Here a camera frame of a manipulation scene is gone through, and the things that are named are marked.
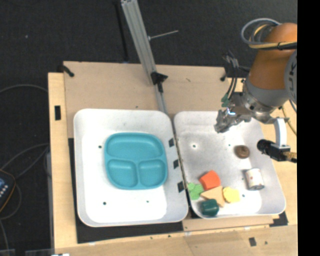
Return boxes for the black cylinder on white bracket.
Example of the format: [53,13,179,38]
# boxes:
[256,117,292,162]

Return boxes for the white plastic tray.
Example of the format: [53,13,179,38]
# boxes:
[172,110,287,220]
[73,108,189,228]

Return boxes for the brown doughnut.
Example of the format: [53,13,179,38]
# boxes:
[233,145,251,159]

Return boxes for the white can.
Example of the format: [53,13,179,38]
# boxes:
[244,167,266,192]

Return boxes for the orange toy food block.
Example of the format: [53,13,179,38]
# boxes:
[198,170,222,191]

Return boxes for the light green toy broccoli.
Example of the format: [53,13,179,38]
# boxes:
[187,182,205,201]

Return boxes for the brown cardboard board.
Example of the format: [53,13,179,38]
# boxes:
[62,60,281,232]

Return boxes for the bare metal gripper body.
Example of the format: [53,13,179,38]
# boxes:
[225,92,280,125]

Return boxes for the blue divided plate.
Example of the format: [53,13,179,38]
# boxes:
[103,132,169,191]

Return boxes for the yellow toy food piece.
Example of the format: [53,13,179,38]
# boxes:
[222,186,241,204]

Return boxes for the tan pizza slice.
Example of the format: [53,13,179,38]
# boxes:
[200,185,227,209]

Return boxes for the dark green toy pepper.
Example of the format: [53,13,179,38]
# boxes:
[200,198,220,217]

